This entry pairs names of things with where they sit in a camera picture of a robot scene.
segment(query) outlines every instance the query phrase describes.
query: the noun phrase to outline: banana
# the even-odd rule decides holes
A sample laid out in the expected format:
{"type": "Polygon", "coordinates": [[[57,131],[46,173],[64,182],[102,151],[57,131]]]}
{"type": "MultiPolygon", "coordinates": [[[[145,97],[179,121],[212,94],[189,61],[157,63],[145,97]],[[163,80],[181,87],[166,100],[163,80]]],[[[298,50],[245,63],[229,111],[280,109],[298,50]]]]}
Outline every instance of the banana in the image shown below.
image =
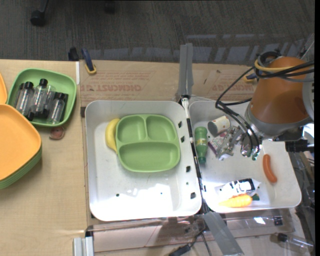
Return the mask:
{"type": "Polygon", "coordinates": [[[116,128],[120,118],[112,119],[105,128],[105,143],[106,145],[113,149],[117,154],[116,145],[116,128]]]}

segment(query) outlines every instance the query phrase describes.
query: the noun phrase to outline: green divided plate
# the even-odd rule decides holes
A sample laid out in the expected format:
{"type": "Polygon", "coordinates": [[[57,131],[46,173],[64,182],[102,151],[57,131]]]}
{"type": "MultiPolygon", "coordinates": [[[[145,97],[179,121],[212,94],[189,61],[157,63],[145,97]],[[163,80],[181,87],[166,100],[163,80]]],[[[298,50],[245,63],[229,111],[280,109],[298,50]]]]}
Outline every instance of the green divided plate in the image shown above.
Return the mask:
{"type": "Polygon", "coordinates": [[[41,68],[27,68],[22,70],[17,77],[15,78],[9,95],[7,99],[7,104],[13,106],[16,93],[19,86],[25,82],[32,82],[34,87],[39,84],[40,79],[47,79],[48,85],[54,86],[56,92],[68,94],[67,102],[65,104],[64,117],[61,122],[52,124],[47,123],[47,120],[44,118],[35,117],[30,121],[33,125],[42,126],[42,127],[58,127],[63,125],[70,117],[77,95],[77,85],[76,82],[69,76],[58,73],[51,70],[41,69],[41,68]]]}
{"type": "Polygon", "coordinates": [[[180,160],[177,130],[163,115],[134,114],[121,118],[115,141],[121,164],[132,172],[166,171],[180,160]]]}

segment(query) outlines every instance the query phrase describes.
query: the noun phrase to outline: black caster wheel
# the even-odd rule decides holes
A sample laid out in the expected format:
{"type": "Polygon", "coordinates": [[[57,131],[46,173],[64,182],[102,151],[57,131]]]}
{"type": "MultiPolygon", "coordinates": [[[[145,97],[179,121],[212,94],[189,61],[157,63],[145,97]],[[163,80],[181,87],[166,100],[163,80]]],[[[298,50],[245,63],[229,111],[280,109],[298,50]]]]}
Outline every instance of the black caster wheel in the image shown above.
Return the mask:
{"type": "Polygon", "coordinates": [[[30,21],[34,26],[43,26],[46,23],[45,14],[39,10],[34,10],[31,13],[30,21]]]}
{"type": "Polygon", "coordinates": [[[106,13],[114,14],[116,12],[115,1],[105,1],[104,10],[106,13]]]}

